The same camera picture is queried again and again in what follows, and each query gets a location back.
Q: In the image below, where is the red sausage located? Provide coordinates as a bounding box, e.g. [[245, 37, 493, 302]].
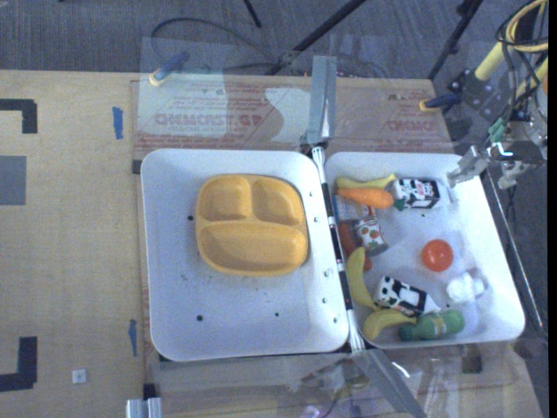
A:
[[338, 220, 374, 273]]

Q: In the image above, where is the orange carrot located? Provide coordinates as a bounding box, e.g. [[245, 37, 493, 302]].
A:
[[335, 186, 406, 212]]

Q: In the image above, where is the orange divided plate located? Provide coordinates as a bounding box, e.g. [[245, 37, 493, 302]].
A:
[[194, 172, 311, 278]]

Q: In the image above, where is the white plastic tray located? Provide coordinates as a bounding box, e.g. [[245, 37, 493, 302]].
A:
[[324, 151, 527, 351], [139, 147, 352, 363]]

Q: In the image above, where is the white can with orange print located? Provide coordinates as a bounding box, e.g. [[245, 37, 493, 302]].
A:
[[353, 217, 390, 258]]

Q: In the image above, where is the thin black and white rod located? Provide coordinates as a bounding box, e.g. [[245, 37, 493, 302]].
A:
[[310, 145, 366, 355]]

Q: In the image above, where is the brown cardboard board red print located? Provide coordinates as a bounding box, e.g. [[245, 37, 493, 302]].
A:
[[130, 78, 519, 408]]

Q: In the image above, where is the cow print milk carton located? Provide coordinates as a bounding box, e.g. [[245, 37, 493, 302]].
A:
[[388, 177, 453, 211], [372, 274, 442, 318]]

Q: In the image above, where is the orange ball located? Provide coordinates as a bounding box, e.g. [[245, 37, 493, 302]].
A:
[[419, 238, 455, 273]]

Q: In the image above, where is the green bottle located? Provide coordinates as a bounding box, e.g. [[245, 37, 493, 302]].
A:
[[397, 308, 466, 343]]

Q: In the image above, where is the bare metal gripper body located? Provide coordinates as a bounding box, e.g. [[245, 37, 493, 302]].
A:
[[486, 119, 549, 167]]

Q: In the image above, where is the blue and white packet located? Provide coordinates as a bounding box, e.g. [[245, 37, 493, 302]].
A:
[[332, 192, 376, 222]]

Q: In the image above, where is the yellow banana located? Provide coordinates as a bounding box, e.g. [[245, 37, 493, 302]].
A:
[[345, 246, 382, 313], [361, 307, 419, 341], [334, 172, 399, 191]]

